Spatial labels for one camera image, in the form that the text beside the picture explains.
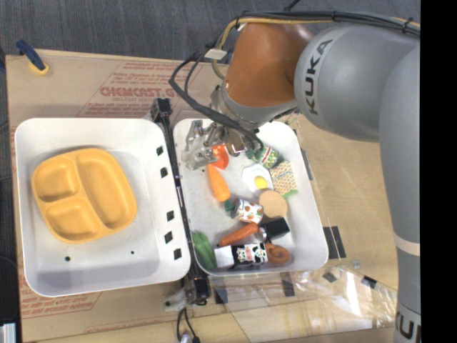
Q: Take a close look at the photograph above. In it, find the thin black and white rod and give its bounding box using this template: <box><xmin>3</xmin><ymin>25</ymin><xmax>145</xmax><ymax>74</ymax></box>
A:
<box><xmin>160</xmin><ymin>118</ymin><xmax>203</xmax><ymax>282</ymax></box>

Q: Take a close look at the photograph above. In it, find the green toy vegetable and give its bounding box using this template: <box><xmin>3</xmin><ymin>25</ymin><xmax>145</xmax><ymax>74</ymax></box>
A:
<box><xmin>191</xmin><ymin>230</ymin><xmax>218</xmax><ymax>270</ymax></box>

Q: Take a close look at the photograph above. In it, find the orange carrot with green top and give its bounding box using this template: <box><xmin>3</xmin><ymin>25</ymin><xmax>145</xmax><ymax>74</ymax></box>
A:
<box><xmin>206</xmin><ymin>162</ymin><xmax>236</xmax><ymax>213</ymax></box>

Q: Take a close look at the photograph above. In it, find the round tan biscuit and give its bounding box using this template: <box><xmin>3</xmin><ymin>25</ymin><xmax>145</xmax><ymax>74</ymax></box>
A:
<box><xmin>258</xmin><ymin>189</ymin><xmax>288</xmax><ymax>219</ymax></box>

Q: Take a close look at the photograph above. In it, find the white fried egg toy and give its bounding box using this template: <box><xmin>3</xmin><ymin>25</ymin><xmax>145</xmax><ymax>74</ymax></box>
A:
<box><xmin>241</xmin><ymin>164</ymin><xmax>275</xmax><ymax>197</ymax></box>

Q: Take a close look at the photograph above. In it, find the white cow print carton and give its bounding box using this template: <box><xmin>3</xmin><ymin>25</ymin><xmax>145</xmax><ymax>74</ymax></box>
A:
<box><xmin>213</xmin><ymin>242</ymin><xmax>269</xmax><ymax>269</ymax></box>

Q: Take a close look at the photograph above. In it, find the black block with thin wires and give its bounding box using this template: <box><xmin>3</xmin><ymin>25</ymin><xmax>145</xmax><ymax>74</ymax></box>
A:
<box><xmin>149</xmin><ymin>97</ymin><xmax>174</xmax><ymax>123</ymax></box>
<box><xmin>182</xmin><ymin>275</ymin><xmax>212</xmax><ymax>305</ymax></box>

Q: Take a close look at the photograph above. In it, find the green and white can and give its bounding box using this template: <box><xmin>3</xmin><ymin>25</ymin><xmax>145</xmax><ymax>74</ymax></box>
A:
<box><xmin>245</xmin><ymin>145</ymin><xmax>281</xmax><ymax>167</ymax></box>

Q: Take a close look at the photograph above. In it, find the small black bottle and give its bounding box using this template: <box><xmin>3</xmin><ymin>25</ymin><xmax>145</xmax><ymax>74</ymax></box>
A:
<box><xmin>258</xmin><ymin>217</ymin><xmax>291</xmax><ymax>242</ymax></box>

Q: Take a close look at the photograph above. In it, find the red toy pepper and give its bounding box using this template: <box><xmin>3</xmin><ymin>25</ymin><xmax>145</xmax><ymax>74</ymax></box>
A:
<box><xmin>211</xmin><ymin>143</ymin><xmax>230</xmax><ymax>171</ymax></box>

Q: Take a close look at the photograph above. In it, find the brown toy pretzel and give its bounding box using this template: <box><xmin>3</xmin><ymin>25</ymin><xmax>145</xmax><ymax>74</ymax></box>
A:
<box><xmin>264</xmin><ymin>242</ymin><xmax>291</xmax><ymax>265</ymax></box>

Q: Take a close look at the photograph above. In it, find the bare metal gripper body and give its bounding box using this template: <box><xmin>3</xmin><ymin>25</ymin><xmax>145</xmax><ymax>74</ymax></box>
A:
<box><xmin>205</xmin><ymin>85</ymin><xmax>264</xmax><ymax>157</ymax></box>

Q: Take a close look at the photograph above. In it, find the white can with fruit print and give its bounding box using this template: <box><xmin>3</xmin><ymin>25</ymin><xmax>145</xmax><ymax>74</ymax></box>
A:
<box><xmin>231</xmin><ymin>198</ymin><xmax>264</xmax><ymax>224</ymax></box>

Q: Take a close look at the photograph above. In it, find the orange divided plate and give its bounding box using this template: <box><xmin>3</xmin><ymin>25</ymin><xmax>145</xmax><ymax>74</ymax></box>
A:
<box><xmin>31</xmin><ymin>147</ymin><xmax>139</xmax><ymax>244</ymax></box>

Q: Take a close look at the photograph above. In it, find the brown cardboard board red print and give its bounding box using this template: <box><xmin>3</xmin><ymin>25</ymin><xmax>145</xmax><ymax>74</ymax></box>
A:
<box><xmin>5</xmin><ymin>48</ymin><xmax>399</xmax><ymax>343</ymax></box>

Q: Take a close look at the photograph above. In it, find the white plastic tray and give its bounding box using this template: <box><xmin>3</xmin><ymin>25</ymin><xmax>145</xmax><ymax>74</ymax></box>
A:
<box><xmin>172</xmin><ymin>118</ymin><xmax>330</xmax><ymax>277</ymax></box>
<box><xmin>14</xmin><ymin>117</ymin><xmax>192</xmax><ymax>298</ymax></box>

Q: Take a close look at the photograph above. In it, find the orange toy sausage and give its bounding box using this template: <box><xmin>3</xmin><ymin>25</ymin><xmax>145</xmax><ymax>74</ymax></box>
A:
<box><xmin>219</xmin><ymin>222</ymin><xmax>260</xmax><ymax>248</ymax></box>

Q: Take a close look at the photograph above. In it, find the green patterned packet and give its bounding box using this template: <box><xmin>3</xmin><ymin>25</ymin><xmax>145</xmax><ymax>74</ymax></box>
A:
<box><xmin>269</xmin><ymin>160</ymin><xmax>299</xmax><ymax>197</ymax></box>

